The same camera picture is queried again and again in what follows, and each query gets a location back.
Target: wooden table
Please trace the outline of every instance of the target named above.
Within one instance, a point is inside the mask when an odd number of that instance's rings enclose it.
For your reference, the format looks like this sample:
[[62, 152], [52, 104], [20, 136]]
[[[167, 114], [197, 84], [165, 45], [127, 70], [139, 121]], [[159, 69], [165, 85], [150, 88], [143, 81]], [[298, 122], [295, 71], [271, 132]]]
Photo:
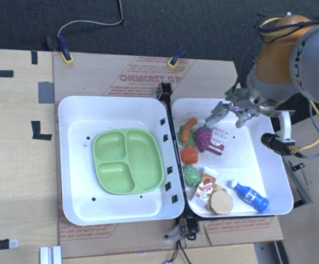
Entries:
[[[39, 103], [38, 84], [53, 82], [52, 52], [0, 49], [0, 240], [18, 239], [0, 250], [0, 263], [38, 263], [39, 248], [58, 245], [54, 104]], [[52, 140], [32, 139], [32, 121]], [[186, 249], [192, 263], [257, 263], [253, 244]], [[172, 251], [64, 259], [63, 263], [164, 263]], [[186, 263], [180, 253], [175, 263]]]

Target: white tray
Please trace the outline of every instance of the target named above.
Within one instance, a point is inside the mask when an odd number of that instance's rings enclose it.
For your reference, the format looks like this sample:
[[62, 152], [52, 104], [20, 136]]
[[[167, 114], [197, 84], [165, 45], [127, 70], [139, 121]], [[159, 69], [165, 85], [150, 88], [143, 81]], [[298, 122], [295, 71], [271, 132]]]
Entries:
[[[184, 210], [166, 108], [154, 98], [71, 96], [58, 107], [63, 211], [76, 225], [173, 219]], [[101, 132], [139, 128], [161, 152], [165, 178], [150, 192], [113, 195], [97, 181], [93, 139]]]
[[[198, 123], [193, 130], [205, 124], [205, 118], [219, 103], [220, 99], [181, 98], [172, 105], [172, 113], [176, 131], [191, 117]], [[264, 115], [259, 115], [246, 122], [242, 128], [236, 128], [238, 118], [232, 112], [219, 123], [213, 125], [228, 133], [225, 148], [221, 156], [212, 152], [199, 152], [199, 161], [193, 164], [202, 171], [204, 166], [217, 171], [217, 184], [225, 187], [233, 198], [233, 210], [229, 214], [218, 215], [190, 201], [195, 188], [186, 187], [189, 206], [199, 216], [205, 218], [283, 215], [292, 210], [294, 201], [282, 157], [261, 143], [264, 133], [273, 133], [271, 121]], [[241, 185], [254, 188], [262, 196], [269, 199], [269, 205], [263, 212], [257, 212], [246, 204], [228, 187], [230, 180], [236, 179]]]

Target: green toy vegetable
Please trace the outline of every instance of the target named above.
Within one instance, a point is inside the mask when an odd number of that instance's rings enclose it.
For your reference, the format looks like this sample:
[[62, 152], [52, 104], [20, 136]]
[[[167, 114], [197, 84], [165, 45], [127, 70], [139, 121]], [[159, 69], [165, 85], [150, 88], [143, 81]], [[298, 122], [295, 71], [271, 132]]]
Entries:
[[184, 128], [184, 126], [181, 125], [180, 128], [179, 128], [179, 131], [178, 131], [178, 133], [177, 133], [178, 143], [179, 143], [180, 145], [184, 146], [184, 147], [189, 146], [189, 145], [195, 146], [195, 145], [196, 145], [196, 140], [195, 140], [195, 136], [196, 136], [196, 135], [195, 135], [195, 131], [193, 131], [193, 130], [190, 130], [190, 131], [189, 131], [189, 139], [188, 139], [187, 142], [183, 142], [183, 141], [180, 139], [181, 136], [182, 136], [183, 128]]
[[184, 180], [189, 187], [195, 187], [201, 180], [200, 172], [191, 164], [186, 164], [183, 168]]

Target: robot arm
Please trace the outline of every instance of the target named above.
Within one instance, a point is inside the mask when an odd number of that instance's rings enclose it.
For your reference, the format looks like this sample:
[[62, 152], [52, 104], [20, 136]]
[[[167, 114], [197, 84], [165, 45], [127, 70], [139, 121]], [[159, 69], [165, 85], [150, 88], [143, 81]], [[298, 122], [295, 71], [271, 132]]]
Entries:
[[[266, 27], [275, 21], [275, 26]], [[227, 99], [230, 103], [220, 102], [206, 119], [206, 125], [220, 121], [229, 111], [238, 117], [237, 128], [259, 114], [278, 117], [282, 135], [265, 134], [261, 141], [281, 155], [291, 155], [300, 151], [291, 139], [293, 111], [277, 108], [298, 92], [310, 103], [319, 104], [319, 20], [288, 14], [260, 20], [256, 30], [261, 37], [267, 37], [247, 74], [246, 87], [233, 86], [233, 94]]]

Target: plastic food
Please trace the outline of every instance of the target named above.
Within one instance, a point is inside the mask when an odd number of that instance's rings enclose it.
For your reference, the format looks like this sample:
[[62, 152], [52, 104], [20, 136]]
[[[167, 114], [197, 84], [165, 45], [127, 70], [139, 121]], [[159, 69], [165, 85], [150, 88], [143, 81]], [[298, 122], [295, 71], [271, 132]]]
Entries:
[[182, 131], [181, 131], [181, 136], [180, 139], [182, 142], [187, 142], [189, 140], [189, 133], [191, 128], [194, 127], [194, 125], [197, 124], [197, 119], [196, 118], [190, 118], [187, 123], [185, 123]]
[[217, 214], [227, 214], [233, 209], [233, 199], [225, 188], [216, 184], [206, 208]]
[[196, 145], [196, 139], [195, 139], [196, 133], [195, 133], [195, 131], [193, 131], [193, 130], [190, 130], [190, 131], [189, 131], [189, 140], [188, 140], [187, 142], [182, 142], [182, 141], [181, 141], [180, 137], [182, 136], [183, 127], [184, 127], [184, 126], [181, 125], [180, 128], [179, 128], [179, 131], [178, 131], [178, 133], [177, 133], [178, 143], [179, 143], [180, 145], [182, 145], [183, 147], [186, 147], [186, 146], [188, 146], [188, 145], [193, 145], [193, 146], [195, 146], [195, 145]]
[[211, 142], [207, 150], [221, 156], [224, 151], [224, 145], [227, 140], [227, 135], [228, 135], [227, 132], [221, 129], [218, 129], [216, 127], [213, 127]]
[[180, 157], [184, 163], [196, 163], [199, 161], [199, 154], [193, 145], [186, 146], [181, 152]]
[[207, 150], [210, 145], [212, 137], [212, 130], [206, 126], [202, 126], [196, 131], [196, 144], [200, 152]]
[[201, 181], [200, 172], [191, 164], [186, 164], [183, 168], [184, 180], [187, 186], [195, 187]]
[[242, 200], [260, 212], [264, 211], [270, 203], [266, 197], [261, 196], [253, 188], [240, 185], [236, 180], [231, 181], [230, 187], [238, 192]]
[[191, 202], [200, 207], [205, 207], [210, 200], [216, 180], [217, 172], [211, 168], [204, 167], [200, 183], [197, 186], [196, 193], [191, 198]]

